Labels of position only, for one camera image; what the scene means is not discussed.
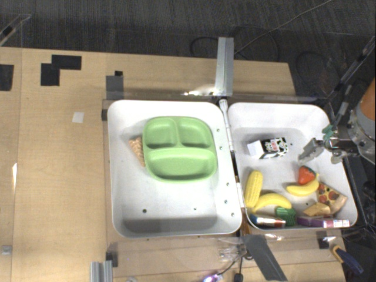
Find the purple box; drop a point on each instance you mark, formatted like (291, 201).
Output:
(320, 222)

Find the green divided plate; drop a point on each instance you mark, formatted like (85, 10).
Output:
(179, 160)

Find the yellow corn cob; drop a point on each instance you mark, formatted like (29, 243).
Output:
(253, 188)

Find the pale wood board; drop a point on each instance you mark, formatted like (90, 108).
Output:
(164, 78)

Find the black and white milk carton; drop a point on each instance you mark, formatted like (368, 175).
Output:
(271, 147)

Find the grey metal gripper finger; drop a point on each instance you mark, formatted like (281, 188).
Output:
(307, 151)
(319, 150)

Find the small yellow banana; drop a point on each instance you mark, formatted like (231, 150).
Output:
(304, 189)

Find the red strawberry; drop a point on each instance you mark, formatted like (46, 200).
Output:
(305, 175)

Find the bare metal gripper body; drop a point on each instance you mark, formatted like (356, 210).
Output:
(343, 144)

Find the white plastic tray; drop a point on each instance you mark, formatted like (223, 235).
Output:
(273, 119)
(164, 198)

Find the tan waffle biscuit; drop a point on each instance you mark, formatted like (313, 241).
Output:
(137, 148)

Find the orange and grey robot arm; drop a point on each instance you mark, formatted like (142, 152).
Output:
(369, 104)

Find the large yellow banana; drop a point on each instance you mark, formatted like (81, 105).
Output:
(271, 201)

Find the yellow cheese wedge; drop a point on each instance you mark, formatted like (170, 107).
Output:
(317, 209)

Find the pizza slice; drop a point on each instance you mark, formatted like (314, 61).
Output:
(330, 197)

